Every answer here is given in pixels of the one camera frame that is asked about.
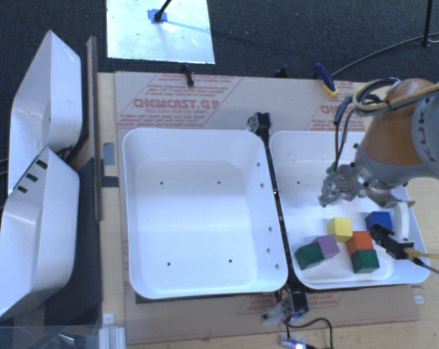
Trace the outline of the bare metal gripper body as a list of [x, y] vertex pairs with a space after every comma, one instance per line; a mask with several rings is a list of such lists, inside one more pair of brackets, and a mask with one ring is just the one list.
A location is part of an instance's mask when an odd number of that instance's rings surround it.
[[369, 198], [380, 207], [395, 206], [400, 199], [392, 194], [394, 186], [375, 178], [361, 164], [350, 163], [338, 167], [334, 184], [338, 190], [353, 190], [355, 198]]

